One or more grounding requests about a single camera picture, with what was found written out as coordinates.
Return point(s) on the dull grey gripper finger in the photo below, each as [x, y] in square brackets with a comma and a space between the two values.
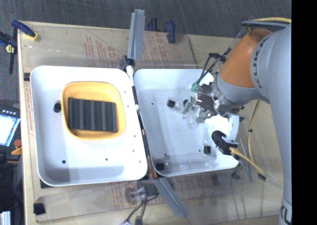
[189, 106]
[203, 117]

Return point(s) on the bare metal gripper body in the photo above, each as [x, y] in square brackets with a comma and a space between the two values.
[206, 101]

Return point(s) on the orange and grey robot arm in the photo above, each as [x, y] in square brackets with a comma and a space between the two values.
[270, 70]

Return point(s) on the white plastic tray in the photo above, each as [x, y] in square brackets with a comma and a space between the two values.
[171, 134]
[81, 157]

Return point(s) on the thin black and white rod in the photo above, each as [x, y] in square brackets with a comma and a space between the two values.
[138, 117]

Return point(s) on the black ribbed block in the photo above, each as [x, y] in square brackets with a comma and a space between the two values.
[91, 115]

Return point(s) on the yellow plate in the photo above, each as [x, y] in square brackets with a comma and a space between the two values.
[91, 89]

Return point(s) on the brown cardboard board red print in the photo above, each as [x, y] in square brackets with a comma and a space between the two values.
[74, 45]

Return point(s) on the black round cap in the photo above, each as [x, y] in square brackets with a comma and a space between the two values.
[57, 107]

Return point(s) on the black cylinder on white bracket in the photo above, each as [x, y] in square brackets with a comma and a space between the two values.
[224, 143]

